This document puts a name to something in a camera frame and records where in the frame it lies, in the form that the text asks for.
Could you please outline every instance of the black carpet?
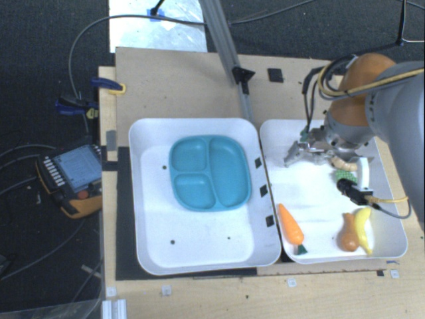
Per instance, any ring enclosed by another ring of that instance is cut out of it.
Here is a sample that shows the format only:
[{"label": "black carpet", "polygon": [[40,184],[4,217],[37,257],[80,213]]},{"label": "black carpet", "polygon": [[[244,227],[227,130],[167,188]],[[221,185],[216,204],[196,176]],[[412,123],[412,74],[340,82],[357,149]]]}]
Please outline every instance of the black carpet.
[{"label": "black carpet", "polygon": [[[222,0],[222,5],[228,20],[237,21],[302,1]],[[410,1],[425,5],[425,0]],[[332,59],[379,51],[398,62],[424,60],[423,43],[394,46],[400,11],[401,2],[394,0],[319,0],[230,30],[242,54]],[[81,117],[59,116],[54,101],[61,94],[72,96],[67,61],[73,40],[86,25],[107,15],[108,0],[0,0],[0,153],[28,143],[61,146],[84,134]],[[423,10],[408,6],[404,36],[424,38]],[[207,41],[213,51],[208,32]],[[89,79],[97,67],[113,63],[108,24],[102,23],[84,35],[74,53],[75,82],[85,99],[94,98]],[[39,152],[8,155],[0,159],[0,167]],[[0,192],[34,176],[33,167],[28,159],[0,169]],[[79,224],[65,217],[37,182],[2,195],[0,255],[16,256],[9,272],[57,247]],[[88,276],[81,265],[94,267],[100,260],[98,230],[98,216],[93,215],[61,250],[0,281],[0,312],[70,302]],[[98,287],[93,278],[77,300],[97,297]]]}]

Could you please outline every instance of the blue plate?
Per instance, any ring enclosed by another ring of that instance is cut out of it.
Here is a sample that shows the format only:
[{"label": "blue plate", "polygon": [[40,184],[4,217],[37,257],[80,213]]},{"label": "blue plate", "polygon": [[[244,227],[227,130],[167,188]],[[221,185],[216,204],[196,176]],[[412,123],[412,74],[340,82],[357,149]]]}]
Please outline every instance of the blue plate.
[{"label": "blue plate", "polygon": [[231,210],[251,195],[244,150],[225,136],[193,136],[174,143],[169,155],[178,202],[193,211]]}]

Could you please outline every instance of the black clip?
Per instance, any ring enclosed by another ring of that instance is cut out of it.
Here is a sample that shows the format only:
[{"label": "black clip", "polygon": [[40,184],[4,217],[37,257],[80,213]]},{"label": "black clip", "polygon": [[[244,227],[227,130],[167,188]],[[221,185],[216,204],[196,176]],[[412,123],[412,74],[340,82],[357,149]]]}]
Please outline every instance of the black clip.
[{"label": "black clip", "polygon": [[245,68],[235,66],[232,69],[234,81],[239,84],[242,83],[242,93],[249,94],[248,81],[255,75],[254,71],[246,70]]}]

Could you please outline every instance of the toy carrot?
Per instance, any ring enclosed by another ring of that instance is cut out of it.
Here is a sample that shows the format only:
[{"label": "toy carrot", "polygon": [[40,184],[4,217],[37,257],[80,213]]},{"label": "toy carrot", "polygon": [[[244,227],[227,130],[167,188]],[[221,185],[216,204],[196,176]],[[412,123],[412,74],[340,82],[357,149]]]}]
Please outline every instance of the toy carrot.
[{"label": "toy carrot", "polygon": [[291,213],[281,203],[279,203],[279,215],[285,229],[286,238],[291,244],[298,246],[297,255],[306,254],[307,250],[302,245],[304,234]]}]

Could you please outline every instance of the toy banana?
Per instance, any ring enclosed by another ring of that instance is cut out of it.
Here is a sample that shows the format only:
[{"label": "toy banana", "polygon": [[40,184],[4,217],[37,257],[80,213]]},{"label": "toy banana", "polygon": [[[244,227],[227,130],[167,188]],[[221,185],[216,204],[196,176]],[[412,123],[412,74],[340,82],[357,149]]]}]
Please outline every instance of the toy banana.
[{"label": "toy banana", "polygon": [[367,219],[371,216],[371,208],[365,207],[356,212],[354,218],[354,227],[359,237],[359,244],[364,248],[368,255],[372,254],[372,249],[369,248],[369,244],[367,242],[367,236],[365,231],[365,223]]}]

